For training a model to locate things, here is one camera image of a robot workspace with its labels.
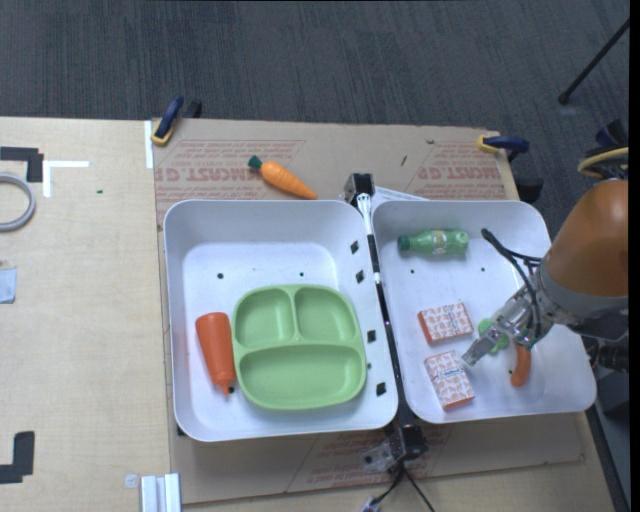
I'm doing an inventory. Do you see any white tape roll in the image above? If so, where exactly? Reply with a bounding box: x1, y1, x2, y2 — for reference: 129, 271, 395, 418
0, 172, 37, 232

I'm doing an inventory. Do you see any orange and white carton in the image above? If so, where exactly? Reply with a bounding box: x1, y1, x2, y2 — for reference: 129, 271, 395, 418
423, 349, 477, 412
417, 301, 475, 346

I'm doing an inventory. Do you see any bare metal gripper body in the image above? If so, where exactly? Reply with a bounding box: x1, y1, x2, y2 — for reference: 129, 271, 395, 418
492, 279, 551, 346

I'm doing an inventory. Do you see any white plastic tray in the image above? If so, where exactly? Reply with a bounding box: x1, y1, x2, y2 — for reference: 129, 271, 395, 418
371, 199, 598, 425
163, 199, 400, 444

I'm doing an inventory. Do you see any green divided plate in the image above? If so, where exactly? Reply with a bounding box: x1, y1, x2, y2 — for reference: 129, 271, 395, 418
232, 283, 368, 411

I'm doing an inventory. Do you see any white sheet of paper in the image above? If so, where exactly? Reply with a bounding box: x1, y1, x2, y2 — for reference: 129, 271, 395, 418
372, 185, 430, 203

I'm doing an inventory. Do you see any black block with thin wires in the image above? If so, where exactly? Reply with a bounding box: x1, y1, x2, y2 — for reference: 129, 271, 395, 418
342, 172, 375, 202
389, 424, 430, 462

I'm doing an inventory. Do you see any orange toy carrot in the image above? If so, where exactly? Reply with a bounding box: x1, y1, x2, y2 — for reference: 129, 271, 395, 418
247, 154, 319, 201

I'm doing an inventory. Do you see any light green toy food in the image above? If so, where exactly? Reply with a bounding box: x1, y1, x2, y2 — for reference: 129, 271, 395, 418
476, 316, 510, 357

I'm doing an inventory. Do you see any orange toy sausage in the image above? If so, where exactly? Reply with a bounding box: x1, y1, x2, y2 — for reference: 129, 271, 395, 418
509, 344, 533, 388

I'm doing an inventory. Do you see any orange plastic bottle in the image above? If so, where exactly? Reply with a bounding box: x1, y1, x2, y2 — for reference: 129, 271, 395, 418
194, 311, 238, 396

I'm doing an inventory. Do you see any green plastic bottle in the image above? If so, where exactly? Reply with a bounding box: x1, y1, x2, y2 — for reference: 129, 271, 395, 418
397, 228, 470, 259

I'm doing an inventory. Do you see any brown cardboard board red print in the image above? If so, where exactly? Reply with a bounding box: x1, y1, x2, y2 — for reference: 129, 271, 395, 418
151, 117, 587, 506

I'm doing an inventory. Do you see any thin black and white rod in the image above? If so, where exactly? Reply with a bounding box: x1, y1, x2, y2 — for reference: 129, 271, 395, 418
356, 193, 408, 431

